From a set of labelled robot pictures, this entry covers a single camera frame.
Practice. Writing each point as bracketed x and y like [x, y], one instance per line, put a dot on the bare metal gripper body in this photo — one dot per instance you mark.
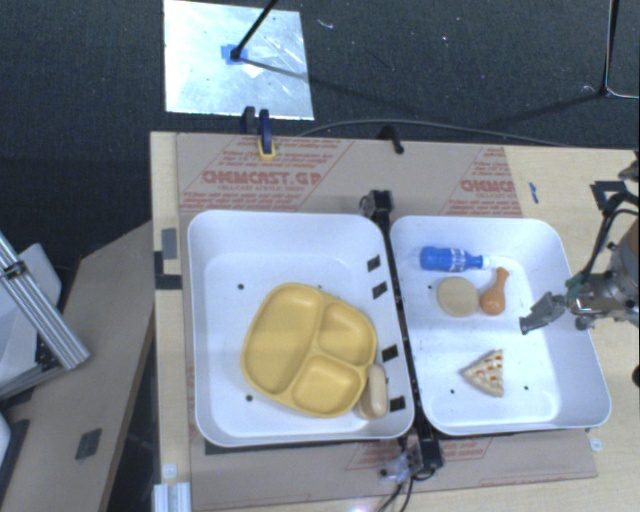
[607, 295]

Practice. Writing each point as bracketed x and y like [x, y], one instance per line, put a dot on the beige bread roll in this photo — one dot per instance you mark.
[374, 392]

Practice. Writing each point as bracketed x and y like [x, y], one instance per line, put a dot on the white plastic tray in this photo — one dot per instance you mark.
[550, 380]
[225, 320]

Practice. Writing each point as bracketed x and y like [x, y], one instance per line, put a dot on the thin black rod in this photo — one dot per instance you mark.
[403, 320]

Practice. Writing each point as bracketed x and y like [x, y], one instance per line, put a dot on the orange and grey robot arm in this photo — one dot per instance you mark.
[631, 250]

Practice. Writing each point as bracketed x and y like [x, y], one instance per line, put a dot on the blue bottle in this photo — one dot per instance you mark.
[442, 258]

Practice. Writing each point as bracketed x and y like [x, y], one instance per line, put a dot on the brown cardboard board red print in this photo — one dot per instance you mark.
[300, 172]

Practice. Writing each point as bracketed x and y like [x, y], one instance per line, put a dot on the pizza slice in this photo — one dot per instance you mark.
[487, 377]

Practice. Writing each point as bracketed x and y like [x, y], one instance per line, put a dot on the orange chicken drumstick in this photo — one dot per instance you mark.
[493, 300]

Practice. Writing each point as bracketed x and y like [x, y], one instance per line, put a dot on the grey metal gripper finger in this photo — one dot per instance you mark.
[554, 301]
[533, 320]

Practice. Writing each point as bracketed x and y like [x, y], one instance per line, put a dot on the beige round biscuit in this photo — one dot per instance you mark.
[457, 296]

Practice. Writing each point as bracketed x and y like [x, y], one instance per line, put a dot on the yellow divided plate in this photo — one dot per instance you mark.
[285, 340]

